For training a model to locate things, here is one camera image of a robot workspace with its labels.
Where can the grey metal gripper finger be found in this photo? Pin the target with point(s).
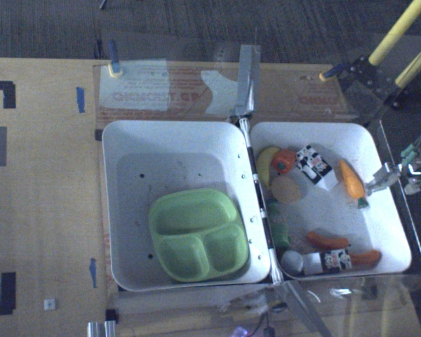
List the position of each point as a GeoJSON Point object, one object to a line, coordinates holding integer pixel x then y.
{"type": "Point", "coordinates": [384, 177]}

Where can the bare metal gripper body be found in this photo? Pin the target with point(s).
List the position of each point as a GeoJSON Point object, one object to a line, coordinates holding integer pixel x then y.
{"type": "Point", "coordinates": [415, 177]}

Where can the orange carrot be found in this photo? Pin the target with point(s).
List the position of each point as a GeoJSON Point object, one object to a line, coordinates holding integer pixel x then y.
{"type": "Point", "coordinates": [351, 181]}

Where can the white plastic tray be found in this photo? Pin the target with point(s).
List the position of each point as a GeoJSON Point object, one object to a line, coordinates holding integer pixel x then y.
{"type": "Point", "coordinates": [337, 216]}
{"type": "Point", "coordinates": [182, 139]}

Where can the white cow print carton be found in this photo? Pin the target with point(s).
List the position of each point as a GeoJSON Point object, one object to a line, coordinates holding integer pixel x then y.
{"type": "Point", "coordinates": [317, 168]}

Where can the orange sausage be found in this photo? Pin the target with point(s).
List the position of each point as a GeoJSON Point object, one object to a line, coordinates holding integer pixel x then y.
{"type": "Point", "coordinates": [366, 257]}
{"type": "Point", "coordinates": [328, 241]}

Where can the tan round bread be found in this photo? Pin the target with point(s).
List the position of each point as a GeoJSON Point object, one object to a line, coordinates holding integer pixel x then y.
{"type": "Point", "coordinates": [285, 190]}

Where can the orange bell pepper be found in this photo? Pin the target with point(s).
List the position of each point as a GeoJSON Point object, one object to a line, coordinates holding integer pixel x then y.
{"type": "Point", "coordinates": [284, 160]}

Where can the white cow print bottle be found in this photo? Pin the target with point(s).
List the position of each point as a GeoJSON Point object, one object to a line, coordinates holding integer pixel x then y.
{"type": "Point", "coordinates": [319, 262]}

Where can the green bottle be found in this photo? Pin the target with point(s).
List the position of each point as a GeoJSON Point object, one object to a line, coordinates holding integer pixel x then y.
{"type": "Point", "coordinates": [278, 225]}

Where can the yellow banana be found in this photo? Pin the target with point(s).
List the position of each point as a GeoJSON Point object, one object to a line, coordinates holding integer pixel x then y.
{"type": "Point", "coordinates": [264, 163]}

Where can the green divided plate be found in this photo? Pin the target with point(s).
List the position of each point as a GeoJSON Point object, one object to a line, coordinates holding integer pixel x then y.
{"type": "Point", "coordinates": [196, 234]}

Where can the brown cardboard board red print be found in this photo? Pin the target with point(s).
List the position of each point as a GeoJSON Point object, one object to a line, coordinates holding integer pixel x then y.
{"type": "Point", "coordinates": [189, 112]}

